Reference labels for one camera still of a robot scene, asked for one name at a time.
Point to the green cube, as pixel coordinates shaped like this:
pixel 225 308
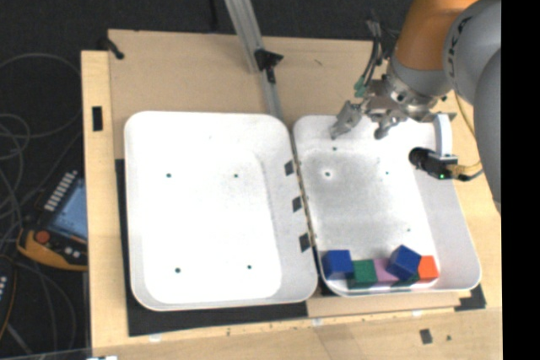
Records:
pixel 363 272

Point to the brown flat board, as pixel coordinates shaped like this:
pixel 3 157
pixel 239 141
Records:
pixel 190 76

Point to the orange cube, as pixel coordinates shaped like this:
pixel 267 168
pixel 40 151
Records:
pixel 428 267

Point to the white plastic tray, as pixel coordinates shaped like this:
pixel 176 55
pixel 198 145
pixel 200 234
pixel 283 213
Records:
pixel 363 202
pixel 202 215

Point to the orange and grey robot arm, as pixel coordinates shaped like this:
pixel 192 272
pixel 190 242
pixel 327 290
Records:
pixel 434 25

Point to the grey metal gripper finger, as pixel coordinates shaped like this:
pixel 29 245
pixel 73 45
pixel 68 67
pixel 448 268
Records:
pixel 386 126
pixel 347 118

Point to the blue cube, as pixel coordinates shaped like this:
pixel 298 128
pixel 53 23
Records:
pixel 336 262
pixel 404 261

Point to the thin black and white rod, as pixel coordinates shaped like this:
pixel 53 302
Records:
pixel 305 204

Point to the pink cube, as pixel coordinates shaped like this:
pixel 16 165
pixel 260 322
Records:
pixel 384 273

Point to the black cylinder on white bracket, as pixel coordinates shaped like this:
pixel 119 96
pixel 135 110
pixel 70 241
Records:
pixel 430 162

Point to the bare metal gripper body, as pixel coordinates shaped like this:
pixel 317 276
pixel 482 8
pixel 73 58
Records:
pixel 398 99

